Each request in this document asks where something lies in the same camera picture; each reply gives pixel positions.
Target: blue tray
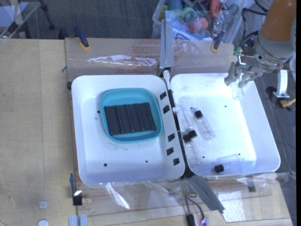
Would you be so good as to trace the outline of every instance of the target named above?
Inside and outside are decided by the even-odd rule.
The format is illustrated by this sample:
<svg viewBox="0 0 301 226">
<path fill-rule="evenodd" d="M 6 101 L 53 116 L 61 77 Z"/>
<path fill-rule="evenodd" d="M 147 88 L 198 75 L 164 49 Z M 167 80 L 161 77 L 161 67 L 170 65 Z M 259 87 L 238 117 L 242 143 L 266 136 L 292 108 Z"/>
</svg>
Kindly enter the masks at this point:
<svg viewBox="0 0 301 226">
<path fill-rule="evenodd" d="M 118 105 L 132 105 L 149 103 L 155 129 L 149 131 L 133 132 L 126 134 L 111 135 L 105 114 L 105 107 Z M 112 89 L 104 92 L 100 100 L 101 116 L 106 135 L 117 143 L 137 143 L 153 140 L 163 131 L 163 122 L 156 98 L 146 89 Z"/>
</svg>

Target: clear plastic bin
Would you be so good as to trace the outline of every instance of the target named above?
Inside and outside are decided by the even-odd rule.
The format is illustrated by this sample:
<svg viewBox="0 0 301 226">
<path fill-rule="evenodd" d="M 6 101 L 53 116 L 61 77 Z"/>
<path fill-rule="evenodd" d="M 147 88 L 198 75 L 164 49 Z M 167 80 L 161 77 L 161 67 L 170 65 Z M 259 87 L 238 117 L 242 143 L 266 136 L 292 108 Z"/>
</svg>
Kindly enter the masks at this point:
<svg viewBox="0 0 301 226">
<path fill-rule="evenodd" d="M 165 3 L 166 0 L 159 0 L 155 12 L 152 16 L 152 20 L 153 20 L 152 39 L 159 39 L 161 36 L 161 18 L 162 18 L 162 13 L 164 12 Z M 226 33 L 224 34 L 223 42 L 225 43 L 233 42 L 236 33 L 239 29 L 239 26 L 242 22 L 242 18 L 240 15 L 241 10 L 244 7 L 248 7 L 249 3 L 250 0 L 225 0 L 226 6 L 229 7 L 231 4 L 236 4 L 239 7 L 239 11 L 234 16 L 232 25 L 230 26 L 230 28 L 227 29 Z"/>
</svg>

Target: dark floor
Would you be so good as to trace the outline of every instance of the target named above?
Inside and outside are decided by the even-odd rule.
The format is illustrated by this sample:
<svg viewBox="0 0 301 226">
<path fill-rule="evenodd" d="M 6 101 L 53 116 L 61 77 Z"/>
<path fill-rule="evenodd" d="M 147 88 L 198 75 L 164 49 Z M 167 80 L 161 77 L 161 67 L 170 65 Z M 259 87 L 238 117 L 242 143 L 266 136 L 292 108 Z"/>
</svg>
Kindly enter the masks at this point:
<svg viewBox="0 0 301 226">
<path fill-rule="evenodd" d="M 74 37 L 73 27 L 77 25 L 87 37 L 96 38 L 140 38 L 150 39 L 152 34 L 152 15 L 159 0 L 44 0 L 49 15 L 55 25 L 48 29 L 48 23 L 41 9 L 34 20 L 37 31 L 33 38 L 57 39 L 58 33 L 65 28 L 70 37 Z M 258 30 L 262 16 L 247 14 L 247 33 Z M 242 36 L 243 25 L 233 41 L 236 46 Z M 266 99 L 265 88 L 277 86 L 277 77 L 264 74 L 256 79 L 256 85 L 272 128 L 281 156 L 281 166 L 277 172 L 287 173 L 288 180 L 279 180 L 288 205 L 292 221 L 297 225 L 296 212 L 296 112 L 275 109 Z M 296 84 L 290 78 L 288 93 L 295 97 Z"/>
</svg>

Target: wooden surface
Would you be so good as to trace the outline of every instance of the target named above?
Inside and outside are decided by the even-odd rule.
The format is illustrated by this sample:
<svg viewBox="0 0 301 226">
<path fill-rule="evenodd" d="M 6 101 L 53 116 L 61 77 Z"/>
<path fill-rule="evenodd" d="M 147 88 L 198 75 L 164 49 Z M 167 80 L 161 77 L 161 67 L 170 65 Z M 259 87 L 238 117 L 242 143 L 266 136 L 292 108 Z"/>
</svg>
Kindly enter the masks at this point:
<svg viewBox="0 0 301 226">
<path fill-rule="evenodd" d="M 231 57 L 233 46 L 226 48 Z M 69 183 L 74 162 L 65 66 L 62 40 L 11 40 L 0 50 L 0 220 L 8 226 L 34 226 L 42 218 L 67 226 L 77 213 Z M 219 212 L 206 210 L 209 225 L 291 226 L 275 176 L 268 175 L 265 195 L 224 201 L 232 213 L 240 205 L 245 221 L 226 223 Z M 45 209 L 39 208 L 42 200 Z M 197 208 L 192 211 L 198 222 Z M 178 206 L 89 216 L 88 225 L 184 226 L 185 212 Z"/>
</svg>

